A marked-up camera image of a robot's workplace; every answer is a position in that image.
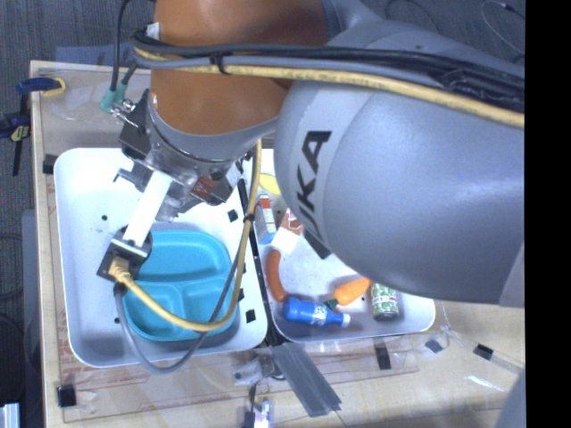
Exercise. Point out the green can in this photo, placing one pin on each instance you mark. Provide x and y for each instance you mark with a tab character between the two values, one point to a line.
384	302

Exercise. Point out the thin black rod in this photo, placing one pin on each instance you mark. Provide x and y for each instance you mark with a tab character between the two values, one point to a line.
258	261

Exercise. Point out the orange carrot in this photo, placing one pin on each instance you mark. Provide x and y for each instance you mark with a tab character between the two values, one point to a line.
352	291

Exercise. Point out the white plastic tray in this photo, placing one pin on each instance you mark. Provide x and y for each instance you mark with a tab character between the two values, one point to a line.
312	274
89	283

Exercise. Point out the orange sausage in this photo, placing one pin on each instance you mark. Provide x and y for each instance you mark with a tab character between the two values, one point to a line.
274	274

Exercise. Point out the black cylinder on white bracket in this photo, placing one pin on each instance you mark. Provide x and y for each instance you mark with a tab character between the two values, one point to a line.
145	212

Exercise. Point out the blue divided plate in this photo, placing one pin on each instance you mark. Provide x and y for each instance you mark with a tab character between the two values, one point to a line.
187	265

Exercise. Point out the blue bottle white cap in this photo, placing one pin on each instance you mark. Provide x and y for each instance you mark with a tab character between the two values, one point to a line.
308	311

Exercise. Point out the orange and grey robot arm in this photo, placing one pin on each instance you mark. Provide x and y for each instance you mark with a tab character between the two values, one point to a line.
401	185

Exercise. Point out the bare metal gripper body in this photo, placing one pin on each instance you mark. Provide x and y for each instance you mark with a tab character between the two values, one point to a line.
183	167

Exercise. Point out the brown and white packet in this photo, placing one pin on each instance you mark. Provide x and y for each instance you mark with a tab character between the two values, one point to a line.
289	234

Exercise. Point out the red white blue carton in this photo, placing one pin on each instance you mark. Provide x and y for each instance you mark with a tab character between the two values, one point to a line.
266	221

